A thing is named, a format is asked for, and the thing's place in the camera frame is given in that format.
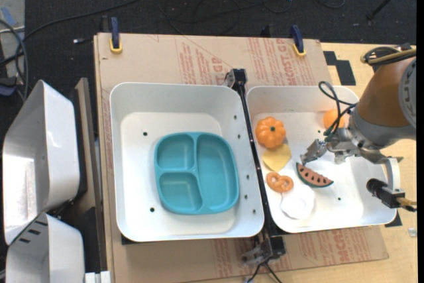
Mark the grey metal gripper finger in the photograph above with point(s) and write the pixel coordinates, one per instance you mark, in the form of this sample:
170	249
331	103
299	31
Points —
308	155
319	145

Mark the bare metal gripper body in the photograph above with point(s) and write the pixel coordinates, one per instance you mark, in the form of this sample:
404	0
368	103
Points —
344	142

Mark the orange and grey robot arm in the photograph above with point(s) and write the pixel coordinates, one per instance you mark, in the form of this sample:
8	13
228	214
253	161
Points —
384	102

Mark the toy watermelon slice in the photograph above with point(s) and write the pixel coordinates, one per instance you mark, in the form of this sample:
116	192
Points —
311	177

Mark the orange ball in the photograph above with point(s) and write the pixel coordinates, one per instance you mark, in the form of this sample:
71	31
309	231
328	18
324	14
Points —
329	119

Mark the yellow flat toy chip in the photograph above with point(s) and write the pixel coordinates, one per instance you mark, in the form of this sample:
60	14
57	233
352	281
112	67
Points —
277	159

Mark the orange toy pretzel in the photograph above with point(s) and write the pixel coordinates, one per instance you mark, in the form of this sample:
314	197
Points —
274	183

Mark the orange toy pumpkin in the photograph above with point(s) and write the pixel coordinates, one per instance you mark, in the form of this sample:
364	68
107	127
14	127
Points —
270	134

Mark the white flat round toy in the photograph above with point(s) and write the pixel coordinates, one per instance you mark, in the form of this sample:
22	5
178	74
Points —
298	205

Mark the white plastic tray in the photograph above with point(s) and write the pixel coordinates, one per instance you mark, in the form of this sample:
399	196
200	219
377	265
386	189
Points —
139	149
351	195
39	155
46	252

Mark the thin black rod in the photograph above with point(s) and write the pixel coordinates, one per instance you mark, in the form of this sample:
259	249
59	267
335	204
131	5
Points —
255	149

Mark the blue divided plate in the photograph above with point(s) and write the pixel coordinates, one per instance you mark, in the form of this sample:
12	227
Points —
212	169

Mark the brown cardboard board red print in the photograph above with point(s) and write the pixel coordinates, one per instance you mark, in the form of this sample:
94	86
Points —
159	56

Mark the black cylinder on white bracket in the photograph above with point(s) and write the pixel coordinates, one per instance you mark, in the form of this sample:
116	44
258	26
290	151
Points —
384	190

